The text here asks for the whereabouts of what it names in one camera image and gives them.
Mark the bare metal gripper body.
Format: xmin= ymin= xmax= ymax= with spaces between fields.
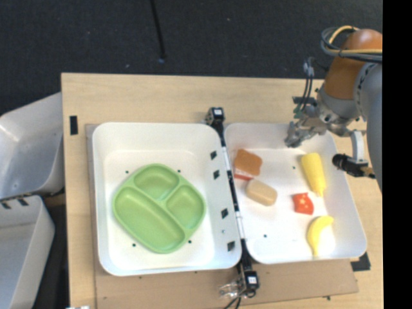
xmin=297 ymin=107 xmax=354 ymax=138

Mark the yellow squeeze bottle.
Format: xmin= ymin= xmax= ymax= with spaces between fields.
xmin=300 ymin=152 xmax=327 ymax=198

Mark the orange-brown toast slice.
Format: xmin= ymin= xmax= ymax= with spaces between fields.
xmin=233 ymin=148 xmax=263 ymax=177

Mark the beige bread loaf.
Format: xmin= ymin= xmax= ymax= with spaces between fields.
xmin=245 ymin=178 xmax=279 ymax=207

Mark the thin black and white rod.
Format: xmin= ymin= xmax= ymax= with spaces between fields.
xmin=214 ymin=120 xmax=252 ymax=272

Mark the yellow banana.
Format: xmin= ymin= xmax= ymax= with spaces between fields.
xmin=306 ymin=214 xmax=335 ymax=258

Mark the white plastic tray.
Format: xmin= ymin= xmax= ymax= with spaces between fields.
xmin=91 ymin=121 xmax=243 ymax=277
xmin=223 ymin=122 xmax=368 ymax=265

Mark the green divided plate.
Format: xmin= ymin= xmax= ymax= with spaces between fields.
xmin=111 ymin=163 xmax=207 ymax=255

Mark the black cylinder on white bracket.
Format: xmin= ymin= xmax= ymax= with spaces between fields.
xmin=332 ymin=130 xmax=376 ymax=179

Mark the black block with thin wires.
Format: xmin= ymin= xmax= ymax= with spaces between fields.
xmin=205 ymin=106 xmax=225 ymax=124
xmin=241 ymin=270 xmax=260 ymax=290

